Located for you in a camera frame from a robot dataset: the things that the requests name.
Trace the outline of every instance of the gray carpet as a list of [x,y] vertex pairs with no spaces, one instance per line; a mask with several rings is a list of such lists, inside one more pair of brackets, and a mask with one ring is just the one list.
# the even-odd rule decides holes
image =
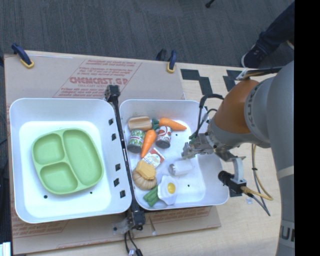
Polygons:
[[[0,49],[155,60],[161,49],[177,62],[241,67],[241,57],[261,31],[293,0],[1,0]],[[283,43],[260,68],[294,59]],[[4,69],[0,68],[0,114],[6,118]],[[0,244],[11,240],[6,125],[0,119],[0,167],[4,204]]]

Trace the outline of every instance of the cardboard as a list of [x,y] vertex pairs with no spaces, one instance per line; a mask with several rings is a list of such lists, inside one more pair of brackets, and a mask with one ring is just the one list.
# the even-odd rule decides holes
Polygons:
[[[180,74],[166,71],[164,61],[26,51],[34,61],[27,69],[17,55],[5,55],[6,104],[20,98],[103,99],[107,85],[119,85],[119,104],[127,99],[185,100]],[[8,119],[8,144],[10,123]],[[38,224],[23,222],[16,214],[13,193],[12,159],[9,153],[13,253],[27,254],[123,240],[114,223],[125,213],[86,217]],[[215,206],[145,213],[143,230],[137,238],[220,227]]]

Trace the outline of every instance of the toy fried egg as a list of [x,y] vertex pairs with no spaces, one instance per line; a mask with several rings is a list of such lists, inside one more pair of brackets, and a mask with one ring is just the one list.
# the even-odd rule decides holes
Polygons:
[[177,197],[177,182],[171,176],[162,176],[161,182],[158,185],[158,197],[163,200],[168,206],[173,205]]

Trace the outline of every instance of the toy carrot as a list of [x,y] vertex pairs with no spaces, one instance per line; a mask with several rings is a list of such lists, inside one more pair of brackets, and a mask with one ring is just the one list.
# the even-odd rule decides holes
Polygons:
[[157,137],[157,133],[154,129],[147,130],[144,136],[141,153],[141,158],[144,158],[147,154],[148,150],[151,148],[152,144],[154,143]]
[[152,123],[158,126],[169,126],[173,131],[183,131],[187,129],[187,127],[185,127],[181,123],[165,117],[160,118],[160,120],[153,118]]

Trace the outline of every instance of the green can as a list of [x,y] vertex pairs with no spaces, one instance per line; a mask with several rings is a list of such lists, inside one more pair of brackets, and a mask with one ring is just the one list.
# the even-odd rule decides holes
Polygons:
[[144,143],[146,132],[140,129],[133,129],[131,131],[128,146],[126,147],[128,151],[132,153],[140,153],[142,150],[142,145]]

